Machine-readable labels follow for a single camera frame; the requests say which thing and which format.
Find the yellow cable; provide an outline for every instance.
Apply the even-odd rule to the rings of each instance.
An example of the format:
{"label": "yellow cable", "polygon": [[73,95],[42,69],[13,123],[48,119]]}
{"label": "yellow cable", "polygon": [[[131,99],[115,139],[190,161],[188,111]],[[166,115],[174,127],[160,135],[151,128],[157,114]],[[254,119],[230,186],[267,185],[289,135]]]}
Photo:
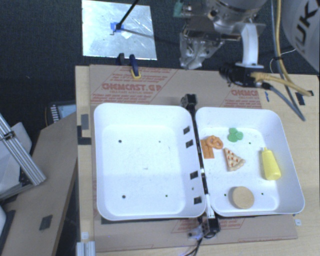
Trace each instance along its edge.
{"label": "yellow cable", "polygon": [[292,81],[287,81],[275,76],[272,76],[270,74],[267,73],[262,73],[262,72],[252,72],[251,73],[251,77],[255,78],[256,82],[262,82],[262,81],[275,81],[277,83],[289,86],[290,88],[296,90],[297,92],[301,93],[302,95],[306,95],[306,96],[311,96],[311,93],[299,86],[297,86],[296,84],[294,84]]}
{"label": "yellow cable", "polygon": [[[276,23],[275,23],[275,45],[276,45],[276,52],[277,52],[277,57],[278,58],[281,57],[281,50],[280,50],[280,22],[281,22],[281,0],[277,0]],[[285,79],[287,79],[287,81],[290,83],[290,85],[286,84],[284,82],[282,82],[282,83],[284,85],[287,85],[287,86],[297,90],[302,95],[311,96],[311,93],[309,91],[307,91],[307,90],[295,85],[294,82],[292,82],[292,80],[289,77],[289,74],[287,72],[287,69],[285,67],[285,64],[284,64],[283,60],[279,59],[278,61],[279,61],[279,64],[280,64],[281,71],[282,71]]]}

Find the round beige disc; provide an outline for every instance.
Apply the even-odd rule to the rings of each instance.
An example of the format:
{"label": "round beige disc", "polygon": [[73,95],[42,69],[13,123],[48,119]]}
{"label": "round beige disc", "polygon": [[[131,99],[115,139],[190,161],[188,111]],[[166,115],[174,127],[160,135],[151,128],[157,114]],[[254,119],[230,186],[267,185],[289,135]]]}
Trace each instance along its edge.
{"label": "round beige disc", "polygon": [[241,209],[249,209],[255,202],[252,192],[245,186],[238,186],[232,193],[234,204]]}

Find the dark floor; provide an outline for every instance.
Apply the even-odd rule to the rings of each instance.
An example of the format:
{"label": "dark floor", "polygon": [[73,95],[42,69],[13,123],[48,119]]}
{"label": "dark floor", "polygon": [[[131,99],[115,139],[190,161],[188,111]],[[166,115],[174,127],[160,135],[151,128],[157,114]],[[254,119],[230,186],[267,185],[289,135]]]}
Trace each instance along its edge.
{"label": "dark floor", "polygon": [[[138,64],[180,68],[179,32],[184,22],[172,17],[175,1],[140,0],[140,4],[151,8],[158,60]],[[259,63],[269,68],[274,56],[269,3],[257,21],[267,25],[260,36]],[[283,34],[280,40],[283,51],[292,49]],[[226,43],[201,69],[218,70],[223,63],[241,58],[241,43]],[[114,63],[112,58],[82,55],[81,0],[0,1],[0,113],[10,125],[22,122],[32,141],[45,127],[45,108],[50,102],[75,99],[75,66]],[[316,74],[297,52],[287,54],[285,64],[289,73]],[[75,208],[73,193],[61,239],[66,245],[59,248],[59,256],[72,255],[67,250],[75,244]]]}

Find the pretzel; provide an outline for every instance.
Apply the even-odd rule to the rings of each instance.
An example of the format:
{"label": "pretzel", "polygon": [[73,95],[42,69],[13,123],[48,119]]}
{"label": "pretzel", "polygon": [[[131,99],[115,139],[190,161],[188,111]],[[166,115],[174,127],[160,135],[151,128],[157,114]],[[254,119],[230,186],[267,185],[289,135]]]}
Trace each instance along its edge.
{"label": "pretzel", "polygon": [[211,148],[214,148],[217,150],[220,150],[224,147],[224,144],[221,141],[221,139],[219,137],[214,136],[214,135],[209,136],[205,142],[208,145],[208,147],[211,147]]}

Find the gray cable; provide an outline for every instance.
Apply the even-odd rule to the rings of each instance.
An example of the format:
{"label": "gray cable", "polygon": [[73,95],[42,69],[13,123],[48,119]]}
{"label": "gray cable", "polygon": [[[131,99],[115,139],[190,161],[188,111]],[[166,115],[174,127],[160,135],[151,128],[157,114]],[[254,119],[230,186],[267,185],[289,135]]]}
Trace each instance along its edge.
{"label": "gray cable", "polygon": [[[274,51],[274,56],[278,57],[278,56],[277,56],[277,46],[276,46],[276,30],[275,30],[274,1],[273,1],[273,0],[270,0],[270,1],[271,1],[271,22],[272,22],[273,51]],[[278,69],[278,72],[279,72],[281,78],[282,78],[282,79],[285,79],[284,74],[283,74],[283,72],[282,72],[282,70],[281,70],[281,68],[280,68],[279,61],[276,61],[276,67],[277,67],[277,69]],[[296,101],[295,101],[294,97],[292,96],[289,87],[286,86],[286,85],[285,85],[284,87],[285,87],[285,89],[286,89],[286,92],[287,92],[288,95],[289,95],[290,100],[291,100],[290,104],[287,102],[287,101],[289,101],[289,100],[288,100],[287,98],[285,98],[285,96],[284,96],[281,92],[279,92],[278,90],[275,89],[275,90],[279,93],[279,94],[278,94],[278,93],[276,93],[276,94],[278,94],[279,96],[281,95],[280,97],[281,97],[281,98],[289,105],[289,107],[300,117],[300,119],[301,119],[302,121],[305,121],[306,118],[304,117],[304,115],[301,113],[299,107],[297,106]]]}

